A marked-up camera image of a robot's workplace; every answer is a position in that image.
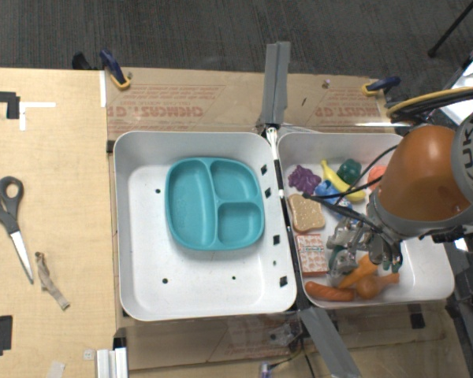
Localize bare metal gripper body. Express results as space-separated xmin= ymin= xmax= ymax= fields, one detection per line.
xmin=354 ymin=226 xmax=403 ymax=272

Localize orange carrot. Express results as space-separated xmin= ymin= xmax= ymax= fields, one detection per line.
xmin=337 ymin=254 xmax=380 ymax=290

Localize red and white carton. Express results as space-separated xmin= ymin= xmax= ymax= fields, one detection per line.
xmin=295 ymin=233 xmax=330 ymax=279

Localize orange sausage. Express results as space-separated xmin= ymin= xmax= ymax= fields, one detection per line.
xmin=304 ymin=280 xmax=356 ymax=303

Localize brown chicken drumstick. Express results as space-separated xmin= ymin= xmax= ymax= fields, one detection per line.
xmin=356 ymin=272 xmax=400 ymax=301

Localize tan bread slice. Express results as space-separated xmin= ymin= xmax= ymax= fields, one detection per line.
xmin=288 ymin=193 xmax=326 ymax=234

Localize blue toy figure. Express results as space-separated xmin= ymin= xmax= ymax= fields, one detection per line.
xmin=314 ymin=180 xmax=343 ymax=206

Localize white plastic tray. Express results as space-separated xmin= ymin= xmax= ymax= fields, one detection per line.
xmin=276 ymin=132 xmax=456 ymax=310
xmin=113 ymin=131 xmax=298 ymax=323

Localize yellow banana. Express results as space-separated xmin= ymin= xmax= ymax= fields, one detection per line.
xmin=320 ymin=159 xmax=367 ymax=203

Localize dark green toy vegetable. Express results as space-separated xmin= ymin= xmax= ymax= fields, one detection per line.
xmin=336 ymin=157 xmax=363 ymax=186

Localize salmon pink toy food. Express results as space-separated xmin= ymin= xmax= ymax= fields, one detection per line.
xmin=367 ymin=165 xmax=388 ymax=192

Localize purple grapes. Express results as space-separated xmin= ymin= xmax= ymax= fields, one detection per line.
xmin=287 ymin=165 xmax=323 ymax=196

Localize blue divided plate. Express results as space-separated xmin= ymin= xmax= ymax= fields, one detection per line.
xmin=164 ymin=156 xmax=266 ymax=251

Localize brown cardboard board, red print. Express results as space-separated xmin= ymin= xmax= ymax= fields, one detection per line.
xmin=105 ymin=67 xmax=460 ymax=372

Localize grey fabric strip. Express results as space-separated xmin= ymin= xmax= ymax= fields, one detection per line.
xmin=34 ymin=251 xmax=72 ymax=312

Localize grey handled scissors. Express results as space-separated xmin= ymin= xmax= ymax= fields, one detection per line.
xmin=0 ymin=176 xmax=35 ymax=286

